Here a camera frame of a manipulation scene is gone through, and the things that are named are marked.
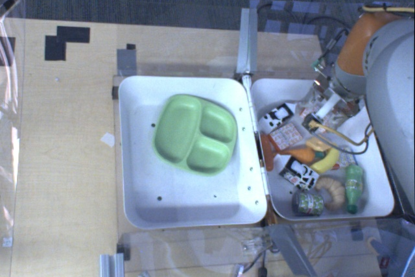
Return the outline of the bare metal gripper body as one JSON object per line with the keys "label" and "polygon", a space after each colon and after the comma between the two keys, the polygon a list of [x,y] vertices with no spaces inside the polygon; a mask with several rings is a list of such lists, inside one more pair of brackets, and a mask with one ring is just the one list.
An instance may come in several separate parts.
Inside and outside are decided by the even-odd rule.
{"label": "bare metal gripper body", "polygon": [[317,91],[322,105],[318,107],[317,116],[340,113],[344,116],[354,116],[360,111],[360,97],[341,83],[336,72],[330,77],[319,74],[313,88]]}

